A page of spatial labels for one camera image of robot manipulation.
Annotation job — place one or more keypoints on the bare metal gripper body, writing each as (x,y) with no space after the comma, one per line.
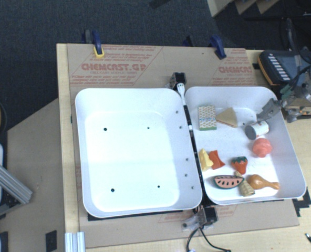
(298,107)

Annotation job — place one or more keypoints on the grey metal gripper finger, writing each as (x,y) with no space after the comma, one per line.
(266,116)
(273,104)

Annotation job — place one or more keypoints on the white can with grey lid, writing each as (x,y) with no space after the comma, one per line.
(258,130)

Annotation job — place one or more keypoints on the beige triangular sandwich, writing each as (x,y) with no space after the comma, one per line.
(228,117)

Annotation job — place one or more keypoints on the white plastic tray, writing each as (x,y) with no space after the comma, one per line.
(237,146)
(134,151)

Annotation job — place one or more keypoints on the red strawberry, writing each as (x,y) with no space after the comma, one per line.
(239,165)

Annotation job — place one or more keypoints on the green patterned carton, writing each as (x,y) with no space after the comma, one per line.
(207,117)

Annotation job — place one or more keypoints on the brown chicken drumstick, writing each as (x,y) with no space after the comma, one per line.
(259,182)

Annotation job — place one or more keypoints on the orange red toy food piece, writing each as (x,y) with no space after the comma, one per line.
(216,160)

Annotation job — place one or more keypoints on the beige ice cream cone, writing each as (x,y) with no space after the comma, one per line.
(246,188)

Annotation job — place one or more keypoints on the yellow cheese wedge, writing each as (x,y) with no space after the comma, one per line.
(205,161)

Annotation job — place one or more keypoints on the watermelon slice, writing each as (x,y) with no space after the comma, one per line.
(227,182)

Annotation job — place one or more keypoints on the thin black and white rod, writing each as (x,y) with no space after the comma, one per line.
(189,122)

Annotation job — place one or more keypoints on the brown cardboard board red print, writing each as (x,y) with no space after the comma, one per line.
(145,62)

